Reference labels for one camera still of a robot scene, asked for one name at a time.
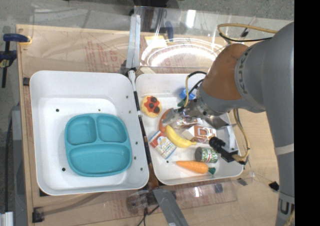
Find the toy banana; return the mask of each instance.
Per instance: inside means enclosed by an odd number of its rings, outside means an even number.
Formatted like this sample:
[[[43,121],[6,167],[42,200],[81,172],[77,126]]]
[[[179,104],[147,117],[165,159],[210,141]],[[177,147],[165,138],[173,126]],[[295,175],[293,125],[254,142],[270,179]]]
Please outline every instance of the toy banana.
[[[196,142],[180,137],[170,125],[167,125],[165,130],[168,139],[179,148],[188,148],[191,145],[196,145]]]

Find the concrete floor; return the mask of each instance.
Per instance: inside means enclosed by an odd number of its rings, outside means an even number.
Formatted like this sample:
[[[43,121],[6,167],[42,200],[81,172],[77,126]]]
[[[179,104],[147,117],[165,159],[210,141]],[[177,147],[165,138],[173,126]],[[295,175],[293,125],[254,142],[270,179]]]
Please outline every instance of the concrete floor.
[[[16,24],[86,27],[109,30],[129,30],[128,13],[132,0],[0,0],[0,30],[15,33]],[[170,0],[170,8],[198,10],[219,15],[242,17],[248,24],[252,17],[272,19],[279,26],[294,21],[295,0]],[[5,43],[0,40],[0,51]],[[4,206],[5,139],[11,109],[19,102],[18,66],[15,61],[7,70],[6,87],[0,89],[0,213]],[[13,146],[9,145],[9,210],[15,210]]]

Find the blue clamp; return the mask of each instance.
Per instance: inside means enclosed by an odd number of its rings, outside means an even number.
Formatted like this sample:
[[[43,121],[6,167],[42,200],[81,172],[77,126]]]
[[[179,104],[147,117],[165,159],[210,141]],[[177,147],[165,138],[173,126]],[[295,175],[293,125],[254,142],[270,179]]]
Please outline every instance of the blue clamp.
[[[12,65],[17,58],[17,51],[10,51],[10,42],[28,43],[30,39],[20,34],[4,34],[3,40],[5,41],[4,52],[0,51],[0,68],[2,72],[2,88],[6,87],[7,68]]]

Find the orange carrot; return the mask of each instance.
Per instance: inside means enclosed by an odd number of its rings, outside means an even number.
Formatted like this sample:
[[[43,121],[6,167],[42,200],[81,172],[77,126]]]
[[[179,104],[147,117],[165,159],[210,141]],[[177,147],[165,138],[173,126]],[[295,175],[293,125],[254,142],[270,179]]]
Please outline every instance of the orange carrot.
[[[197,161],[177,161],[177,165],[180,165],[186,169],[189,169],[191,171],[197,172],[197,173],[206,173],[209,171],[209,167],[207,164]]]
[[[165,133],[166,128],[162,125],[162,120],[164,120],[164,118],[166,117],[166,115],[168,114],[168,112],[170,111],[171,108],[169,108],[167,111],[165,111],[163,113],[163,115],[160,118],[160,122],[159,122],[159,131],[162,133]]]

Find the tin can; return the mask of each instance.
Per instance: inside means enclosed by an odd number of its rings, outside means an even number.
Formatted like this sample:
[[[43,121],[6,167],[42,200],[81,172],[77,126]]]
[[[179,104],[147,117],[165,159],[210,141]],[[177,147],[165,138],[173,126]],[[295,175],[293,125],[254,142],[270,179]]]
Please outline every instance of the tin can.
[[[218,160],[218,153],[213,148],[198,147],[195,150],[194,158],[198,162],[216,163]]]

